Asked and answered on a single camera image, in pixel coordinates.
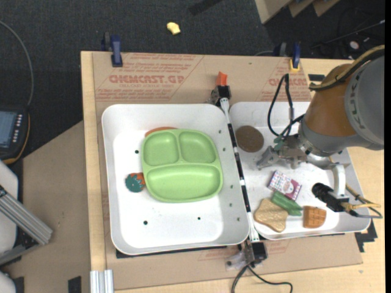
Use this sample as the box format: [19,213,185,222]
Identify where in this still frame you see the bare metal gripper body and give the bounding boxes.
[274,134,310,165]

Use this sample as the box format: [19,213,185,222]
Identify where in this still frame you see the pink and white carton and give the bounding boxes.
[267,170,303,201]

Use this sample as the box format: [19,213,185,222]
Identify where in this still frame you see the white plastic tray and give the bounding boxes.
[228,101,372,241]
[101,103,251,256]

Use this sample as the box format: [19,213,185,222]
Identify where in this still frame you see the brown round biscuit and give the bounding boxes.
[235,125,265,153]

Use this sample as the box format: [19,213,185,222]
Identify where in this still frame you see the thin black and white rod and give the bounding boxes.
[220,97,261,242]

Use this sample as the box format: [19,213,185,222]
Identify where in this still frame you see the green toy bean pods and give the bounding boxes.
[271,191,304,217]

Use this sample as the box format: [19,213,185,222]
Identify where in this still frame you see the tan toy bread slice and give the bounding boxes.
[254,198,289,233]

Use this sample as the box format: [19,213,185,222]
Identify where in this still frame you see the orange toy waffle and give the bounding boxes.
[302,205,327,230]

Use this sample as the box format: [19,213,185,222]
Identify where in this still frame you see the green divided plate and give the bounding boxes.
[141,128,224,204]

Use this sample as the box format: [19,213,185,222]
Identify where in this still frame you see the brown cardboard board red print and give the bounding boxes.
[91,52,365,291]

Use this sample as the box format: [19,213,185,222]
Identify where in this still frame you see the orange and green round toy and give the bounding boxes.
[125,172,147,193]

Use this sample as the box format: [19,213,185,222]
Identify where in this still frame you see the black cylinder on white bracket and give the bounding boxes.
[307,153,352,213]

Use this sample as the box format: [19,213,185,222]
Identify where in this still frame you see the black block with thin wires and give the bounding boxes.
[210,85,232,107]
[243,241,269,269]

